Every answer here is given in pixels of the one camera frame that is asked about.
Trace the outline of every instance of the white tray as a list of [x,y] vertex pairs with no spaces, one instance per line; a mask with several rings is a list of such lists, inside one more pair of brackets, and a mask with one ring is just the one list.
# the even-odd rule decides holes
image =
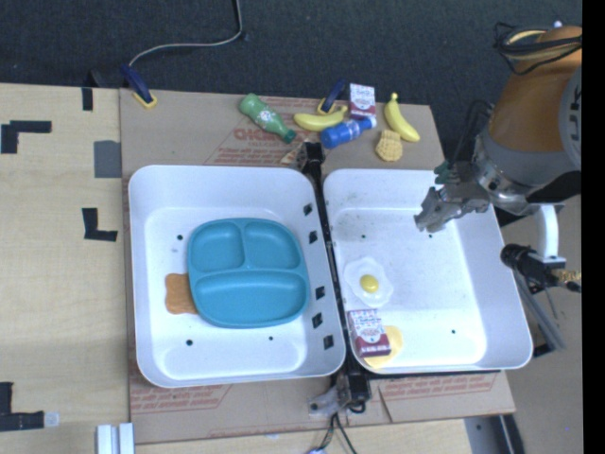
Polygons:
[[371,257],[394,291],[378,308],[404,346],[381,375],[514,369],[533,346],[492,208],[419,232],[414,215],[434,184],[430,171],[341,169],[325,180],[331,236],[345,310],[368,306],[343,280],[347,264]]
[[[345,358],[313,187],[285,168],[146,166],[129,184],[137,362],[161,387],[326,376]],[[219,218],[276,220],[298,238],[310,301],[298,319],[231,329],[172,314],[165,277],[186,273],[191,232]]]

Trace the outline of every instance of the white cable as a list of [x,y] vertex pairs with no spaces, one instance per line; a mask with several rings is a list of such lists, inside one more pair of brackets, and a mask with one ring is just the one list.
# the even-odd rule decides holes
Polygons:
[[146,56],[148,54],[151,54],[153,52],[156,52],[158,50],[165,50],[165,49],[171,49],[171,48],[178,48],[178,47],[217,47],[219,45],[224,45],[224,44],[229,44],[233,41],[235,41],[236,39],[239,38],[239,36],[242,34],[243,32],[243,25],[242,25],[242,12],[241,9],[239,7],[239,0],[235,0],[235,9],[237,11],[237,26],[238,26],[238,30],[237,32],[230,37],[229,39],[226,39],[224,41],[220,41],[220,42],[213,42],[213,43],[207,43],[207,44],[163,44],[163,45],[157,45],[155,47],[151,47],[148,50],[144,50],[143,52],[141,52],[140,54],[137,54],[130,62],[129,62],[129,67],[132,67],[134,65],[134,63],[136,61],[138,61],[139,59],[141,59],[143,56]]

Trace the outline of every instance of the green bottle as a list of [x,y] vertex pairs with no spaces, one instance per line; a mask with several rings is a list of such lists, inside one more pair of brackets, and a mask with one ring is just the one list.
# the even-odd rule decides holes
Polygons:
[[242,99],[239,103],[239,111],[249,116],[263,130],[278,134],[286,143],[290,143],[296,137],[296,132],[284,124],[282,117],[253,93]]

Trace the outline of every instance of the blue bottle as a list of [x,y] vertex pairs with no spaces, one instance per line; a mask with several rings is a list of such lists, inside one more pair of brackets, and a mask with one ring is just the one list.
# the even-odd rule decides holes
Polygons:
[[349,119],[323,130],[320,134],[320,140],[326,148],[335,148],[338,145],[355,140],[363,131],[370,130],[374,126],[376,126],[376,116]]

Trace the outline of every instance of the banana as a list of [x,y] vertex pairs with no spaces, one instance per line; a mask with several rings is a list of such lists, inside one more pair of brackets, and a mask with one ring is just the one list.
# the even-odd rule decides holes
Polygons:
[[294,114],[294,122],[303,130],[307,131],[323,131],[326,128],[335,126],[344,120],[344,116],[349,111],[347,106],[340,106],[338,111],[329,114],[310,114],[296,113]]
[[385,104],[385,119],[387,119],[387,123],[389,123],[389,126],[393,131],[397,131],[406,141],[415,143],[420,140],[420,135],[414,127],[401,116],[397,97],[397,93],[391,94],[390,101]]

